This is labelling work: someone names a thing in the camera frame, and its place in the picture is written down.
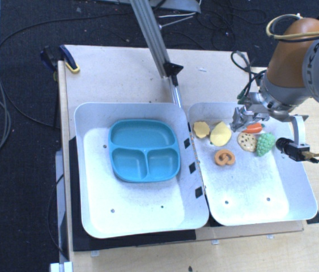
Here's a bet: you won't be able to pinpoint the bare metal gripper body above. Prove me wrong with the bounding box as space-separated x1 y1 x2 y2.
242 91 294 122

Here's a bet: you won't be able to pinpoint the orange toy carrot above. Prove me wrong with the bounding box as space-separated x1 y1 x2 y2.
241 122 265 134

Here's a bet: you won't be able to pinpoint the yellow toy lemon wedge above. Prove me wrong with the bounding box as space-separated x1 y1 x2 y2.
209 121 233 147

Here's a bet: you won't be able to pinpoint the beige dotted toy biscuit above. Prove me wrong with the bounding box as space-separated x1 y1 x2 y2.
236 131 259 153

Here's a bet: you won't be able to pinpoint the green toy grapes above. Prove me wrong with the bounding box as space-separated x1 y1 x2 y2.
256 132 277 158

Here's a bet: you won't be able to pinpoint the tan toy bread slice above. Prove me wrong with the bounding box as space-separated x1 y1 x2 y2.
193 121 211 139

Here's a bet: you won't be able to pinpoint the orange toy pretzel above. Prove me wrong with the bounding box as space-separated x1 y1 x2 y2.
214 148 236 167

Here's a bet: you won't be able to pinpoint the thin black and white rod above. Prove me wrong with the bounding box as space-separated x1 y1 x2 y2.
169 77 206 193

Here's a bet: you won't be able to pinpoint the white plastic tray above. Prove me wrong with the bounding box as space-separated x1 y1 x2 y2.
187 101 319 227
73 101 211 240

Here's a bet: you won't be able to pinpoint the black block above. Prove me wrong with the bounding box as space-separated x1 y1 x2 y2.
163 62 184 86

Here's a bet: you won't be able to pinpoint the blue divided plate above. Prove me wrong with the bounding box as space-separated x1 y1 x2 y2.
108 118 182 184

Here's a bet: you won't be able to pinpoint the pale wood board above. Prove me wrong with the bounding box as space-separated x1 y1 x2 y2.
62 44 304 251

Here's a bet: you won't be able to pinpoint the black cylinder on white bracket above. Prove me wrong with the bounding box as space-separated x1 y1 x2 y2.
275 114 311 163

